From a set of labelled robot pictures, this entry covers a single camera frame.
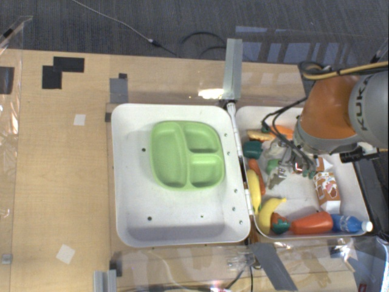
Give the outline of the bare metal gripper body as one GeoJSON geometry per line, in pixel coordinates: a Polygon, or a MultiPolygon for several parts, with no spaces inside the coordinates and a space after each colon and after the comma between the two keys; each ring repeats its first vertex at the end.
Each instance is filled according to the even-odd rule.
{"type": "Polygon", "coordinates": [[[300,147],[294,148],[292,145],[279,143],[279,146],[283,150],[279,162],[281,162],[281,165],[287,167],[288,175],[292,173],[298,175],[315,175],[316,166],[312,158],[303,152],[300,147]]]}

